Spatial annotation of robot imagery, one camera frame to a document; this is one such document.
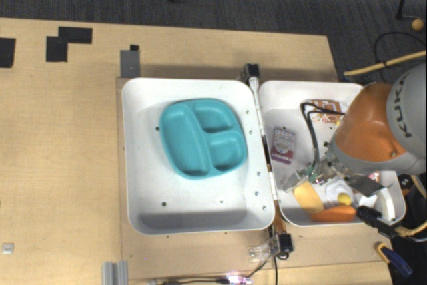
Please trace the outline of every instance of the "yellow ball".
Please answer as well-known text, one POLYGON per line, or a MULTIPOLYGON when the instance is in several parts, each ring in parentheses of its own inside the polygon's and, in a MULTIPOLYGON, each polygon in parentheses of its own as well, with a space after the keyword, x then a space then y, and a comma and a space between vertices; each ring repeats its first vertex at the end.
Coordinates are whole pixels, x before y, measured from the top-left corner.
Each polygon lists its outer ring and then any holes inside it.
POLYGON ((415 31, 420 31, 420 30, 422 30, 423 27, 424 27, 424 22, 421 19, 415 19, 412 22, 412 28, 415 31))
POLYGON ((342 192, 342 193, 338 194, 338 203, 350 206, 352 204, 352 199, 350 198, 349 195, 342 192))

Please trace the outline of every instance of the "blue handle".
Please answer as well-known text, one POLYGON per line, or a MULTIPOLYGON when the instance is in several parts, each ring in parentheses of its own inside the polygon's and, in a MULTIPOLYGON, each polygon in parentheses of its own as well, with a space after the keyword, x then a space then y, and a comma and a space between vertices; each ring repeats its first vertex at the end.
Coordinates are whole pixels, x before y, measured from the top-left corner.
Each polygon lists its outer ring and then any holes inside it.
POLYGON ((387 247, 381 248, 381 252, 389 259, 389 261, 397 268, 397 270, 403 275, 405 278, 409 278, 409 276, 413 273, 411 267, 406 263, 406 261, 395 251, 387 247))

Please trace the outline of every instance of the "table surface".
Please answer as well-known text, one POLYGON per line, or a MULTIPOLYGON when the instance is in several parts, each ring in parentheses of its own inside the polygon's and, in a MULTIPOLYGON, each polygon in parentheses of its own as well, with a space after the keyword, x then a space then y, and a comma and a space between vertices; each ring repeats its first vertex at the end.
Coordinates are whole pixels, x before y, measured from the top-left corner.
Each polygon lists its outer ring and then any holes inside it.
MULTIPOLYGON (((336 81, 325 37, 22 19, 0 19, 0 37, 17 40, 13 68, 0 69, 0 243, 15 244, 0 254, 0 283, 100 284, 102 263, 123 258, 135 260, 130 284, 255 267, 246 249, 263 231, 140 236, 125 255, 119 52, 140 46, 143 77, 233 79, 258 63, 261 81, 336 81), (69 44, 67 63, 47 63, 46 37, 59 26, 91 27, 93 43, 69 44)), ((387 240, 373 228, 287 227, 296 250, 279 263, 280 284, 391 284, 373 249, 387 240)), ((271 267, 256 284, 273 283, 271 267)))

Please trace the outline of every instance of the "teal plate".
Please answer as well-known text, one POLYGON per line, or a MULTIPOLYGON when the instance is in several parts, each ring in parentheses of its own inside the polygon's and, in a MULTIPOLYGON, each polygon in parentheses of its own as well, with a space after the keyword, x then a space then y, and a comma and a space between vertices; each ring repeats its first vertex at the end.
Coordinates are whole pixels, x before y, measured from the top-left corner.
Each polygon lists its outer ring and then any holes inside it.
POLYGON ((170 105, 159 127, 167 158, 186 178, 224 174, 248 156, 239 121, 222 101, 197 99, 170 105))

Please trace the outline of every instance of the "white plastic tray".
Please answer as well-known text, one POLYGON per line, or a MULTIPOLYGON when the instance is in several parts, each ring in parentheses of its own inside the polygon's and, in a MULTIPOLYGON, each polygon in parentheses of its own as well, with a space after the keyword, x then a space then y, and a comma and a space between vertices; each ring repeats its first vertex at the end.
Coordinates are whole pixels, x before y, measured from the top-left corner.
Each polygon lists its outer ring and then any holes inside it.
MULTIPOLYGON (((293 81, 269 81, 260 87, 260 103, 268 143, 271 145, 272 134, 275 127, 285 127, 296 132, 294 160, 291 164, 284 164, 272 160, 278 197, 281 202, 281 210, 287 221, 297 226, 315 226, 331 224, 327 222, 314 222, 296 201, 293 192, 283 191, 282 184, 298 169, 306 167, 313 160, 313 146, 310 133, 300 111, 300 103, 310 99, 329 99, 338 101, 341 110, 346 111, 352 100, 358 95, 361 86, 353 83, 320 83, 320 82, 293 82, 293 81)), ((319 142, 320 155, 324 155, 326 148, 323 142, 329 142, 335 132, 336 125, 329 123, 317 123, 316 136, 319 142)), ((400 191, 396 172, 382 172, 380 182, 389 187, 394 199, 396 219, 401 220, 405 214, 405 203, 400 191)), ((330 201, 325 194, 326 185, 313 185, 320 199, 327 206, 330 201)), ((353 222, 360 223, 356 217, 353 222)))
POLYGON ((274 205, 253 95, 237 81, 133 79, 123 88, 128 214, 144 234, 261 230, 274 205), (156 130, 163 110, 189 99, 218 99, 237 115, 248 147, 238 169, 202 180, 179 175, 156 130))

